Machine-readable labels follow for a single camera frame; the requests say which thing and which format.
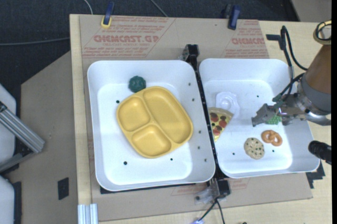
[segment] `yellow plate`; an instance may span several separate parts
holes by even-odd
[[[192,121],[179,101],[159,86],[145,88],[121,102],[117,121],[132,147],[146,158],[172,152],[193,133]]]

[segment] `pizza slice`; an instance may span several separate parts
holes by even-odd
[[[209,108],[209,115],[214,141],[216,142],[229,121],[231,120],[233,114],[224,109]]]

